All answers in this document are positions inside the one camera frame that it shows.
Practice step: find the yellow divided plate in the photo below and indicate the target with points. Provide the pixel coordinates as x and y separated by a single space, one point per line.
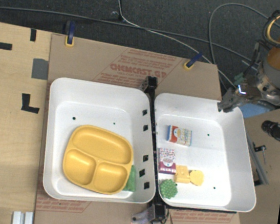
97 159

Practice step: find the yellow round biscuit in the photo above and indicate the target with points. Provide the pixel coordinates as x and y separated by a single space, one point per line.
196 177

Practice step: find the yellow cheese block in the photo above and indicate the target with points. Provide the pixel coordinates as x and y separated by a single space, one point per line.
182 174

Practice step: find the white plastic tray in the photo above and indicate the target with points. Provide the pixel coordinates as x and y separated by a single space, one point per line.
100 103
221 156

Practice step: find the brown cardboard board red print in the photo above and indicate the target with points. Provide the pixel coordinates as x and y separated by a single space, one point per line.
90 58

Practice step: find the green grapes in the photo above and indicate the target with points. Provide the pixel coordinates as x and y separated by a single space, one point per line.
168 188

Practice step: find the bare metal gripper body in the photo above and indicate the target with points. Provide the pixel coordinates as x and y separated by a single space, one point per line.
259 90

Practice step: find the black cylinder on white bracket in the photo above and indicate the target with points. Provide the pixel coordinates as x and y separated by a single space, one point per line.
277 130

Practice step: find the pink and maroon carton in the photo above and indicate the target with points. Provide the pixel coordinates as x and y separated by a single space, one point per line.
166 161

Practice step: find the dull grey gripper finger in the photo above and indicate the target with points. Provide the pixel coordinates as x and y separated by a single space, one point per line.
231 106
223 102

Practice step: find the green toy vegetable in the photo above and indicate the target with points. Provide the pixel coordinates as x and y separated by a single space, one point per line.
131 181

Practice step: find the white blue orange carton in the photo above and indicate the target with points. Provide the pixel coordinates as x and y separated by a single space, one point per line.
179 135

